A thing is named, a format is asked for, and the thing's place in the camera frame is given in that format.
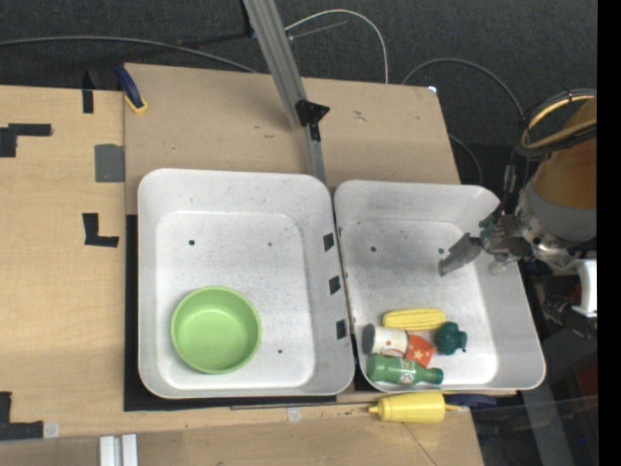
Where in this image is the white can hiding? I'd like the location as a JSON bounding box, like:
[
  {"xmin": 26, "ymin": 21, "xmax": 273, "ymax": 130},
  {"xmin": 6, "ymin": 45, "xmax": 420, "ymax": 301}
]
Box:
[{"xmin": 362, "ymin": 323, "xmax": 410, "ymax": 359}]

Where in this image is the green bottle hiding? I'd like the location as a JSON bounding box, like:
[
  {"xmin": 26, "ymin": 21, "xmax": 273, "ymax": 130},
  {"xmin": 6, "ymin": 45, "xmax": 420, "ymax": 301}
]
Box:
[{"xmin": 364, "ymin": 352, "xmax": 445, "ymax": 388}]

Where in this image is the green bowl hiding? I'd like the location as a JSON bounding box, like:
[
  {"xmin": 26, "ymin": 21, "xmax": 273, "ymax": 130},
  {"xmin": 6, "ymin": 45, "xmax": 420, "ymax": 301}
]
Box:
[{"xmin": 169, "ymin": 284, "xmax": 264, "ymax": 376}]

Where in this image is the orange packet with star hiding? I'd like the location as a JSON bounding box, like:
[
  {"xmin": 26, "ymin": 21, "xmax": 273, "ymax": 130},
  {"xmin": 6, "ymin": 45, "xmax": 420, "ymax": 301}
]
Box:
[{"xmin": 402, "ymin": 333, "xmax": 437, "ymax": 370}]

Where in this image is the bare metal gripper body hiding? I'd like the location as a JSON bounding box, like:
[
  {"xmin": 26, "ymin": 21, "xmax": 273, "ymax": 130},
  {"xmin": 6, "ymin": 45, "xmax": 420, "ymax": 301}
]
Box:
[{"xmin": 481, "ymin": 213, "xmax": 583, "ymax": 273}]

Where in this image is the dark green broccoli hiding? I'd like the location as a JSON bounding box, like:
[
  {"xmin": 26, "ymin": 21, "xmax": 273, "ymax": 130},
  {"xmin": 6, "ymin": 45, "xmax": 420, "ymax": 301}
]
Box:
[{"xmin": 433, "ymin": 320, "xmax": 469, "ymax": 357}]

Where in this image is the brown flat board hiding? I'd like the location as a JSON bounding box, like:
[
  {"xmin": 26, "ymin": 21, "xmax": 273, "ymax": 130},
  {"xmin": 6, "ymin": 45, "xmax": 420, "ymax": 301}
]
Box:
[{"xmin": 122, "ymin": 62, "xmax": 518, "ymax": 439}]

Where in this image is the white plastic tray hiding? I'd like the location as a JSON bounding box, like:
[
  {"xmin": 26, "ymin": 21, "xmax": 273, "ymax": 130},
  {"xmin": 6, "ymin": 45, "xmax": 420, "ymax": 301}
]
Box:
[
  {"xmin": 332, "ymin": 179, "xmax": 548, "ymax": 394},
  {"xmin": 137, "ymin": 167, "xmax": 357, "ymax": 401}
]

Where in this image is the yellow corn cob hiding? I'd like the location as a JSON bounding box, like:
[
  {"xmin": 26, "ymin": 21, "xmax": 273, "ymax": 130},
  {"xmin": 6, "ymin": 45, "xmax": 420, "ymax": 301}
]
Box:
[{"xmin": 380, "ymin": 307, "xmax": 447, "ymax": 332}]

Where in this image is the black cylinder on white bracket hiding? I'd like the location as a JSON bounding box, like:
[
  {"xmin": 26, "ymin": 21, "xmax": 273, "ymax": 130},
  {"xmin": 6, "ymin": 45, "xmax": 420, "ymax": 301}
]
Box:
[{"xmin": 541, "ymin": 258, "xmax": 599, "ymax": 340}]

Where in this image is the yellow squeeze bottle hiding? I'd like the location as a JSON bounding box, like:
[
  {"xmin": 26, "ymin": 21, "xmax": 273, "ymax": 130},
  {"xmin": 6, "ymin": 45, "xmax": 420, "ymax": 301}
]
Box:
[{"xmin": 367, "ymin": 390, "xmax": 463, "ymax": 425}]

